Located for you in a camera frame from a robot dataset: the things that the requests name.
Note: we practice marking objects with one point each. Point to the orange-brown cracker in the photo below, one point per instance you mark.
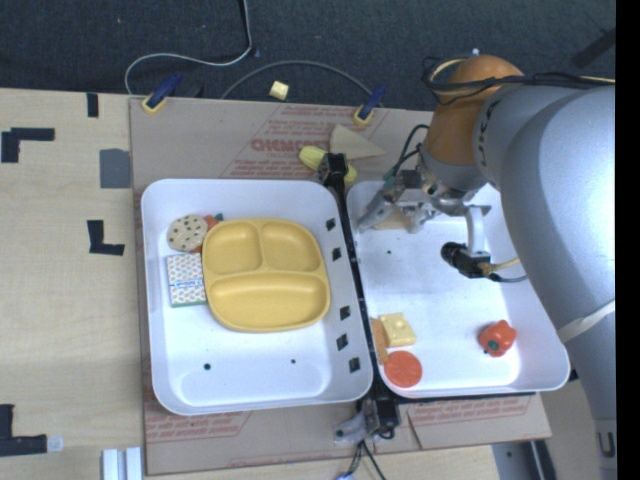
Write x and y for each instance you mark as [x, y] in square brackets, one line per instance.
[380, 343]

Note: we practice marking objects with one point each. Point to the beige spotted biscuit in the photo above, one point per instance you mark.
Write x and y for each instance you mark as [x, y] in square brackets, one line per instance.
[186, 232]

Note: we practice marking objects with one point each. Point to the yellow divided plate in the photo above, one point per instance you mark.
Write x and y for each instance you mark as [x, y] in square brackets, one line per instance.
[265, 278]

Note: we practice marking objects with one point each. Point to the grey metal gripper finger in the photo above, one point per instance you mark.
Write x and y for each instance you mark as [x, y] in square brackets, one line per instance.
[419, 217]
[375, 213]

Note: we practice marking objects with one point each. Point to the beige triangular slice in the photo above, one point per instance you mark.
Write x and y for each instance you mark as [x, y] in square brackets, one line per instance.
[352, 145]

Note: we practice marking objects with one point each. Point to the white plastic tray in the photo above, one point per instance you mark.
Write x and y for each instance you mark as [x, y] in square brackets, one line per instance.
[250, 368]
[440, 308]

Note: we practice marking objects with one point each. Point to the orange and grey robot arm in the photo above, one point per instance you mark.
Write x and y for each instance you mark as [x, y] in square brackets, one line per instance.
[550, 178]

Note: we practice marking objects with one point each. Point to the yellow corn cob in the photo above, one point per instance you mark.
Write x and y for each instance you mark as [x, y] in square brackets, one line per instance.
[311, 155]

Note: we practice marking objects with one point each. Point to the pale yellow cube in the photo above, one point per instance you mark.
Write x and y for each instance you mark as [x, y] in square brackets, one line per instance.
[279, 90]

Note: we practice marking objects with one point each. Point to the beige toy bread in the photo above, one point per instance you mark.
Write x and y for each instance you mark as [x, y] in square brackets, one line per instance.
[392, 222]

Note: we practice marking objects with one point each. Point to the yellow cheese wedge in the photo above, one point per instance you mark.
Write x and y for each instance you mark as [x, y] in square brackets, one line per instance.
[399, 329]

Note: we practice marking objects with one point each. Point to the orange round slice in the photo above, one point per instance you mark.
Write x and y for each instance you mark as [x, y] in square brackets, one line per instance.
[403, 369]

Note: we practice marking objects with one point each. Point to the orange bell pepper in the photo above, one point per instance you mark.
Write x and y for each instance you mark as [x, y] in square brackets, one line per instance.
[496, 338]

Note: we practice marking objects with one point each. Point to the orange carrot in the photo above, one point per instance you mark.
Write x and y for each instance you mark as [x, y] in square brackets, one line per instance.
[212, 220]

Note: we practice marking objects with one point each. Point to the black cylinder on white bracket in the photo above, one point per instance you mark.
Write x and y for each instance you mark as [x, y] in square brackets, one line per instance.
[467, 260]

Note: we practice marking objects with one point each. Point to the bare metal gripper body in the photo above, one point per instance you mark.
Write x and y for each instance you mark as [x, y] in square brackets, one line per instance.
[425, 198]

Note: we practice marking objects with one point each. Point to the brown cardboard board red print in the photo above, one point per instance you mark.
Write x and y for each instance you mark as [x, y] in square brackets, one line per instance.
[210, 138]

